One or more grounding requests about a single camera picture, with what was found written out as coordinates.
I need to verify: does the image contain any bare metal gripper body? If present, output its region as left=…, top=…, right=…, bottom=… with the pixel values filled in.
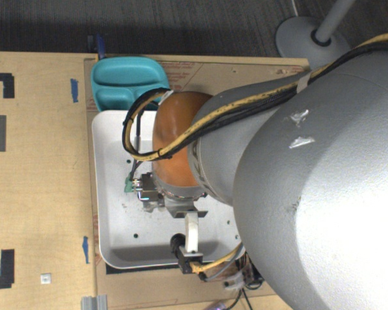
left=138, top=172, right=167, bottom=214

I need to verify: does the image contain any white plastic tray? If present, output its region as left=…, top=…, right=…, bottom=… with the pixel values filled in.
left=91, top=109, right=247, bottom=270

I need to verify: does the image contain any brown cardboard board red print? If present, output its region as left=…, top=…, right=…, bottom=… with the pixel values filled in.
left=83, top=54, right=312, bottom=307

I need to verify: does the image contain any blue divided plate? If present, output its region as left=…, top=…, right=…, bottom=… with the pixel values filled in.
left=90, top=56, right=171, bottom=112

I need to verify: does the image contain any grey floor stand with pole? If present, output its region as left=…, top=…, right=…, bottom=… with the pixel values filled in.
left=275, top=0, right=371, bottom=70

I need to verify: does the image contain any black cylinder on white bracket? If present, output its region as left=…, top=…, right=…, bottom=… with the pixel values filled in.
left=169, top=210, right=204, bottom=275

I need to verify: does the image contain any black block with thin wires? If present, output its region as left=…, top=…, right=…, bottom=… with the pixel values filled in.
left=226, top=257, right=265, bottom=292

